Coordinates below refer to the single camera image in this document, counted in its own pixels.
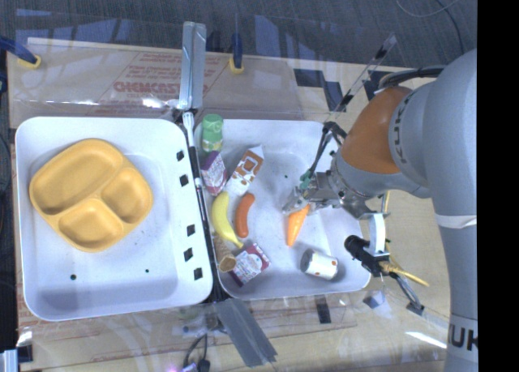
clear plastic sheet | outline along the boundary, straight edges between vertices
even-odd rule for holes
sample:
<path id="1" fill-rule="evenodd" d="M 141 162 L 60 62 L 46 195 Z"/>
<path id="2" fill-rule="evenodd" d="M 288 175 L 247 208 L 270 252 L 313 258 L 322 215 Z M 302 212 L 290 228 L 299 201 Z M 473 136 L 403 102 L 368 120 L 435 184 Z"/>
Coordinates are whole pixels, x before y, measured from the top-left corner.
<path id="1" fill-rule="evenodd" d="M 207 113 L 224 119 L 333 119 L 348 131 L 381 74 L 401 69 L 382 61 L 374 64 L 376 71 L 366 72 L 366 64 L 390 33 L 263 16 L 241 18 L 239 23 L 256 36 L 255 45 L 244 45 L 241 74 L 229 67 L 230 51 L 208 47 L 197 123 Z M 208 25 L 208 41 L 214 30 Z M 221 32 L 227 36 L 232 30 Z M 321 47 L 305 41 L 309 32 L 322 34 Z M 174 120 L 182 25 L 21 11 L 17 39 L 41 55 L 42 63 L 30 71 L 9 57 L 11 128 L 35 115 Z M 359 40 L 372 42 L 373 50 L 357 54 L 364 64 L 348 63 L 344 54 L 354 53 Z M 405 66 L 397 45 L 389 57 L 393 65 Z M 351 88 L 345 110 L 334 112 Z M 15 163 L 12 146 L 11 159 Z M 380 206 L 374 202 L 373 207 Z M 351 293 L 327 293 L 324 287 L 318 295 L 245 301 L 250 320 L 276 352 L 274 361 L 255 369 L 384 370 L 408 365 L 433 370 L 441 364 L 449 295 L 431 203 L 395 193 L 388 210 L 388 238 L 399 263 L 431 285 L 412 284 L 426 308 L 422 315 L 406 308 L 409 300 L 388 277 L 373 278 L 365 289 Z M 32 361 L 20 364 L 21 370 L 180 371 L 186 362 L 196 364 L 203 358 L 211 370 L 250 369 L 219 321 L 217 301 L 63 322 L 39 319 L 24 303 L 17 232 L 15 244 L 19 347 L 32 350 Z M 247 332 L 245 336 L 255 339 Z"/>

metal bracket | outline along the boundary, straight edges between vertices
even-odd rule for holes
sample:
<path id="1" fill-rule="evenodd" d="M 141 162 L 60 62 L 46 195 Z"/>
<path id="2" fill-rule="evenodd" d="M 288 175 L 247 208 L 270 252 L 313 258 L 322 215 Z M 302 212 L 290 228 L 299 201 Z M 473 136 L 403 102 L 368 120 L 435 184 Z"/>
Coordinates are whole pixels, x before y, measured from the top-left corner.
<path id="1" fill-rule="evenodd" d="M 0 353 L 0 372 L 18 372 L 18 351 L 16 349 Z"/>
<path id="2" fill-rule="evenodd" d="M 175 109 L 199 109 L 204 97 L 205 42 L 204 24 L 185 22 L 182 30 L 182 70 L 180 94 Z"/>
<path id="3" fill-rule="evenodd" d="M 389 255 L 386 251 L 386 225 L 384 223 L 384 214 L 373 212 L 361 216 L 362 220 L 367 220 L 370 245 L 365 250 L 374 257 Z"/>

black square marking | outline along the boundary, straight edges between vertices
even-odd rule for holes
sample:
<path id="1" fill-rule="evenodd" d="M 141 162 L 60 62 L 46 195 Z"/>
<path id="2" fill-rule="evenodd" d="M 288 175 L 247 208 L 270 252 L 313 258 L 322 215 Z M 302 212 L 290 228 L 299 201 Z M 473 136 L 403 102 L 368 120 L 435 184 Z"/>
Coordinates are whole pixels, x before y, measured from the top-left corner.
<path id="1" fill-rule="evenodd" d="M 193 257 L 193 249 L 188 248 L 184 251 L 184 261 L 189 261 Z"/>
<path id="2" fill-rule="evenodd" d="M 180 184 L 182 186 L 185 186 L 189 183 L 189 178 L 187 177 L 186 174 L 183 174 L 181 177 L 180 177 Z"/>
<path id="3" fill-rule="evenodd" d="M 193 274 L 195 274 L 195 280 L 202 278 L 202 268 L 196 268 L 193 270 Z"/>

yellow clamp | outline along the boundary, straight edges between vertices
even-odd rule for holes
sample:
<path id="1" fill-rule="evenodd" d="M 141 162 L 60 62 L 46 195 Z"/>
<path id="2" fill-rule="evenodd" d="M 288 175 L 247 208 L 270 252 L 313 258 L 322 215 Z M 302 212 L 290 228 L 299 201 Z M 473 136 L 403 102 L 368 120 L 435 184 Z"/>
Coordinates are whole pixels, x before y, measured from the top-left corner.
<path id="1" fill-rule="evenodd" d="M 243 66 L 243 64 L 242 64 L 241 68 L 237 68 L 234 65 L 234 59 L 232 59 L 232 58 L 229 60 L 229 66 L 230 66 L 230 70 L 233 74 L 241 74 L 245 70 L 245 67 Z"/>
<path id="2" fill-rule="evenodd" d="M 36 57 L 36 63 L 32 64 L 30 62 L 23 60 L 22 58 L 18 58 L 18 64 L 21 66 L 24 66 L 25 68 L 29 68 L 30 70 L 35 70 L 41 64 L 41 57 L 38 55 L 34 55 L 34 56 Z"/>

